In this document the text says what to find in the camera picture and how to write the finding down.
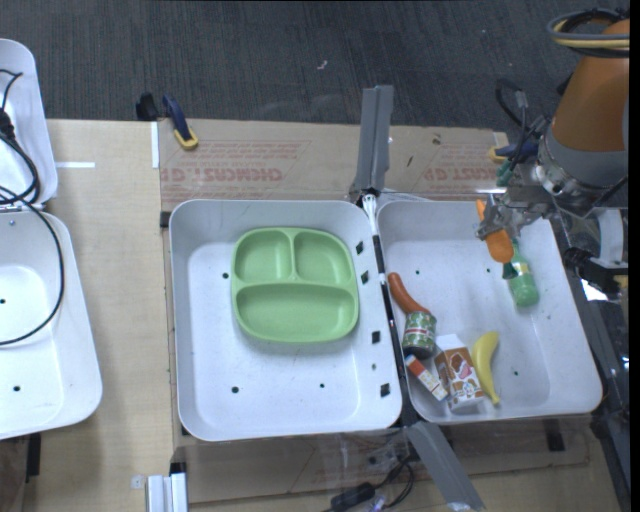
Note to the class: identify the yellow banana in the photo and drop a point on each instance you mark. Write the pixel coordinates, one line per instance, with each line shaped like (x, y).
(484, 362)

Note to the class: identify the small red and white carton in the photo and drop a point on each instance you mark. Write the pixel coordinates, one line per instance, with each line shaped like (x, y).
(426, 377)

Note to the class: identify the green divided plate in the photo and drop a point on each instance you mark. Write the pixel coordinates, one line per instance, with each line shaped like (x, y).
(295, 305)

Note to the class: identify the green bottle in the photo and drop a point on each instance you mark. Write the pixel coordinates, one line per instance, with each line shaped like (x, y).
(524, 287)

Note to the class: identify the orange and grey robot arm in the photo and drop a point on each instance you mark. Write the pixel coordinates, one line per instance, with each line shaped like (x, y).
(592, 100)

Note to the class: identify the red sausage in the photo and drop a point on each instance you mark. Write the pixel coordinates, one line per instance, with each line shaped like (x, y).
(404, 296)

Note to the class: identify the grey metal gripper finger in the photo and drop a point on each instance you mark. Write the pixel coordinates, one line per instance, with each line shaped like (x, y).
(514, 225)
(489, 220)

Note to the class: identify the small green and red can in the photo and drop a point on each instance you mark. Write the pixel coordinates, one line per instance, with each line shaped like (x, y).
(419, 334)

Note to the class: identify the orange carrot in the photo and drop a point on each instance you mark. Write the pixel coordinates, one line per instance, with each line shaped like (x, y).
(500, 249)

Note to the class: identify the brown cardboard board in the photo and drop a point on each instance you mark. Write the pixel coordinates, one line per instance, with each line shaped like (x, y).
(280, 165)

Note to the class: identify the brown and white carton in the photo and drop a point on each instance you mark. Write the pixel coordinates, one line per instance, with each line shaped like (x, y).
(460, 375)

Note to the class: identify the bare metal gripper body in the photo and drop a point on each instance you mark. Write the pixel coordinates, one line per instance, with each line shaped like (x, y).
(530, 192)

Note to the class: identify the white plastic tray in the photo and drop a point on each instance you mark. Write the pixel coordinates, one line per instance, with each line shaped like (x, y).
(540, 360)
(280, 385)

